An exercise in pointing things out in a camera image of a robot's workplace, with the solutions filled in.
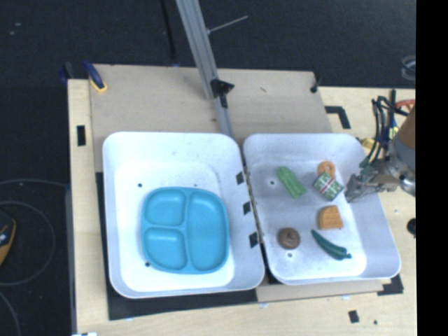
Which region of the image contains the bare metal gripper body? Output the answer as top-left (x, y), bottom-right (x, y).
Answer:
top-left (363, 162), bottom-right (417, 195)

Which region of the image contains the green and white can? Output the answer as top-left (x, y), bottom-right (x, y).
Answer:
top-left (311, 171), bottom-right (345, 202)

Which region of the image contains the orange toy bread slice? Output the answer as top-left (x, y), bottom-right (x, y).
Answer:
top-left (317, 204), bottom-right (345, 231)

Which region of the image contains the orange toy doughnut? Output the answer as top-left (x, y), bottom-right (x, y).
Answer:
top-left (316, 160), bottom-right (337, 181)

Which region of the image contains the dark green toy pepper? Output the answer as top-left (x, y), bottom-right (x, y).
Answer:
top-left (310, 229), bottom-right (353, 261)

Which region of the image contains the white plastic tray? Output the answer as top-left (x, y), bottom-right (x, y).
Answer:
top-left (241, 132), bottom-right (403, 287)
top-left (101, 131), bottom-right (266, 300)

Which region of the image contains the light green toy pickle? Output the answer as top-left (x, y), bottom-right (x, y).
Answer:
top-left (276, 166), bottom-right (308, 200)

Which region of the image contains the blue divided plate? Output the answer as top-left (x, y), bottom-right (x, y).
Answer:
top-left (140, 186), bottom-right (231, 276)

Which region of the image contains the brown cardboard board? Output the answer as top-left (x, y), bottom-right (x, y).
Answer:
top-left (88, 63), bottom-right (385, 303)

